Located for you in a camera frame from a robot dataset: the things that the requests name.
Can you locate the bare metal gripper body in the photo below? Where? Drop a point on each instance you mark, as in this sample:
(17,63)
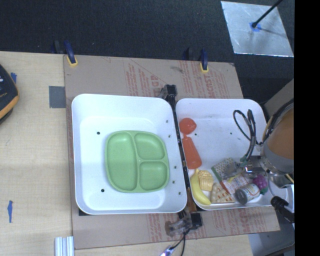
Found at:
(255,163)

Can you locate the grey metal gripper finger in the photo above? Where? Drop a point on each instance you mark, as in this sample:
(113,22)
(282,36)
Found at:
(240,166)
(230,172)

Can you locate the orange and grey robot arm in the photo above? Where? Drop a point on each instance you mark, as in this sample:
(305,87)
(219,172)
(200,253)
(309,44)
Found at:
(281,140)

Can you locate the green patterned packet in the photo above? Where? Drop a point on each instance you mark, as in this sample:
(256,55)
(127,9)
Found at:
(221,166)

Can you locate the white carton with red print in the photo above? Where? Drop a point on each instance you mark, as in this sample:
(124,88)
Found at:
(237,183)

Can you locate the purple grapes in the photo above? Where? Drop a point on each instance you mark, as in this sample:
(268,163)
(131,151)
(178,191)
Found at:
(261,182)

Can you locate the yellow pizza slice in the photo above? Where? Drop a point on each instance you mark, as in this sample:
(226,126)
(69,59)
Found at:
(220,195)

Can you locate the yellow ridged biscuit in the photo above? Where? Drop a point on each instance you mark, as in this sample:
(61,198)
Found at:
(205,178)

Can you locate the grey can with white label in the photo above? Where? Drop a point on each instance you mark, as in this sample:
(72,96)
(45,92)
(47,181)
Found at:
(246,193)

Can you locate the white plastic tray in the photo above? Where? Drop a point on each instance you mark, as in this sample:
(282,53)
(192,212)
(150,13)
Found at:
(215,140)
(90,155)

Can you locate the yellow banana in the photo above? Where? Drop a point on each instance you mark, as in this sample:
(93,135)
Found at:
(197,192)

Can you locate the orange carrot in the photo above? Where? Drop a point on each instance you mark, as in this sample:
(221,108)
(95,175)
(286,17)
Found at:
(191,152)

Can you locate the thin black and white rod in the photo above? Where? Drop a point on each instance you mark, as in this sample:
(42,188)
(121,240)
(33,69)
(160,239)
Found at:
(180,147)

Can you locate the green divided plate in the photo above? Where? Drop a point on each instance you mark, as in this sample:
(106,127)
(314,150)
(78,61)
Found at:
(125,162)

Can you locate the brown cardboard board red print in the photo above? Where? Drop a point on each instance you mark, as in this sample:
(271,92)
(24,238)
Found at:
(112,75)

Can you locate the black cylinder on white bracket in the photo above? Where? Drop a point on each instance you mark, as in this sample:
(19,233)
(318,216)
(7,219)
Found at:
(282,205)

